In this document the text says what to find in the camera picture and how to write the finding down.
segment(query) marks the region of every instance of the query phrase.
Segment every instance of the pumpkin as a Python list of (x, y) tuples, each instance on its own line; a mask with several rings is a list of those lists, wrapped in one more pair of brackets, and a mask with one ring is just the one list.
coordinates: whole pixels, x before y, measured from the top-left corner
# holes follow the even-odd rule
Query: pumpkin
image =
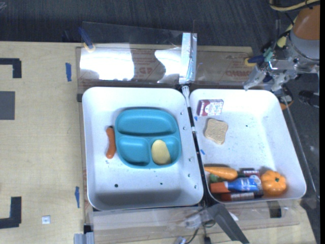
[(263, 191), (268, 195), (281, 195), (286, 189), (285, 177), (272, 170), (262, 174), (261, 182)]

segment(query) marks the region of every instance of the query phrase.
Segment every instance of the wooden table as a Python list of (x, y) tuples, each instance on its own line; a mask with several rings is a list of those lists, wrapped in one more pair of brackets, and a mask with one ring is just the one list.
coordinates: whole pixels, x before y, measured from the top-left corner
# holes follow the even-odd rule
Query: wooden table
[[(12, 66), (0, 65), (0, 91), (15, 92), (15, 119), (0, 120), (0, 218), (10, 216), (11, 197), (22, 198), (21, 224), (0, 229), (0, 243), (73, 243), (74, 234), (83, 232), (80, 103), (76, 99), (79, 46), (0, 42), (1, 58), (22, 62), (21, 78), (12, 77)], [(72, 81), (67, 80), (66, 63), (71, 64)], [(43, 216), (50, 216), (50, 223), (43, 224)], [(315, 243), (306, 212), (299, 205), (297, 218), (295, 225), (243, 232), (251, 243)], [(212, 243), (230, 241), (223, 232), (209, 236)], [(192, 243), (203, 243), (203, 238), (198, 236)]]

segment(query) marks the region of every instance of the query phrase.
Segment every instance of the carrot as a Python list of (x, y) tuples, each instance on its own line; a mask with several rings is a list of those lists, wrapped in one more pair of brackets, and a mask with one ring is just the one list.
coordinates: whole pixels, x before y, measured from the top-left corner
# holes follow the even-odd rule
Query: carrot
[(238, 176), (237, 171), (230, 167), (209, 166), (204, 167), (204, 170), (226, 180), (234, 180)]
[(106, 134), (108, 136), (108, 140), (109, 140), (109, 147), (106, 153), (106, 157), (108, 159), (113, 158), (115, 152), (116, 152), (116, 145), (115, 145), (115, 133), (114, 133), (114, 129), (112, 127), (108, 127), (106, 129)]

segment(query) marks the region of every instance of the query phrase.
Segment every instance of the yellow potato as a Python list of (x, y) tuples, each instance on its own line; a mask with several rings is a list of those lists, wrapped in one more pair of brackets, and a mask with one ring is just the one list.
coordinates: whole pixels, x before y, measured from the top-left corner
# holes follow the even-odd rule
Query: yellow potato
[(158, 139), (151, 147), (153, 161), (158, 165), (166, 165), (172, 162), (166, 143)]

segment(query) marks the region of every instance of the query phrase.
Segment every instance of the sink basin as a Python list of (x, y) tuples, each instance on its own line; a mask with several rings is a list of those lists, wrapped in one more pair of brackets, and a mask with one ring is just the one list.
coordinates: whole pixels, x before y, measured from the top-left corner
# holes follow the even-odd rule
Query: sink basin
[[(94, 208), (191, 206), (201, 201), (200, 167), (186, 101), (180, 92), (170, 88), (92, 87), (84, 93), (82, 107), (87, 194)], [(150, 129), (139, 126), (145, 113), (137, 116), (133, 126), (128, 124), (134, 115), (119, 123), (119, 117), (139, 109), (147, 109), (150, 120), (162, 125), (150, 124)], [(114, 127), (118, 149), (112, 159), (106, 158), (109, 126)], [(150, 148), (157, 138), (165, 139), (171, 164), (152, 162)]]

